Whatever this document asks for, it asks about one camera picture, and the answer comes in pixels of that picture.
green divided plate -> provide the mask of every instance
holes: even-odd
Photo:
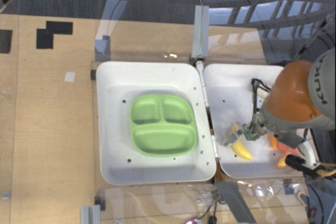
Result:
[[[136,98],[130,110],[134,147],[156,157],[184,155],[197,144],[193,109],[183,98],[148,94]]]

white tray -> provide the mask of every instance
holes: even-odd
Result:
[[[257,141],[242,138],[242,143],[254,156],[251,161],[235,157],[234,151],[224,146],[224,140],[235,123],[241,127],[242,124],[251,121],[253,110],[251,79],[258,78],[272,85],[281,70],[282,67],[277,66],[221,64],[209,65],[204,70],[220,165],[230,177],[240,179],[302,175],[301,172],[289,167],[277,169],[277,162],[284,153],[270,146],[268,135],[262,136]],[[263,99],[258,97],[259,107],[262,101]]]
[[[97,70],[101,172],[113,185],[205,181],[213,177],[212,148],[202,86],[197,70],[181,63],[105,62]],[[152,157],[131,141],[129,109],[144,94],[175,94],[194,111],[198,142],[190,153]]]

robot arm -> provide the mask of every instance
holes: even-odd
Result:
[[[256,103],[258,88],[265,91],[269,88],[257,79],[252,79],[252,85]],[[297,129],[310,128],[335,129],[335,48],[322,54],[314,63],[298,60],[288,64],[277,77],[259,112],[254,106],[249,127],[243,126],[226,146],[235,142],[234,137],[238,139],[244,135],[247,140],[256,140],[271,133],[282,144],[299,147],[305,155],[305,163],[301,164],[313,170],[317,166],[313,150],[308,141],[296,135]]]

yellow banana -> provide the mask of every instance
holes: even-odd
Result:
[[[230,133],[230,135],[233,134],[238,129],[238,124],[234,124],[233,129]],[[231,145],[231,148],[233,151],[241,158],[251,160],[253,159],[253,155],[246,149],[246,147],[242,144],[240,140],[238,140],[236,143]]]

orange object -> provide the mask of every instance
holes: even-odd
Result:
[[[276,150],[278,147],[278,140],[276,140],[272,134],[269,134],[269,138],[271,140],[272,148]]]
[[[299,150],[296,148],[295,150],[293,150],[292,148],[278,142],[278,149],[280,149],[282,152],[284,152],[285,154],[288,153],[297,153]]]
[[[266,109],[274,117],[290,122],[307,122],[321,115],[308,91],[312,63],[298,60],[279,74],[266,100]]]

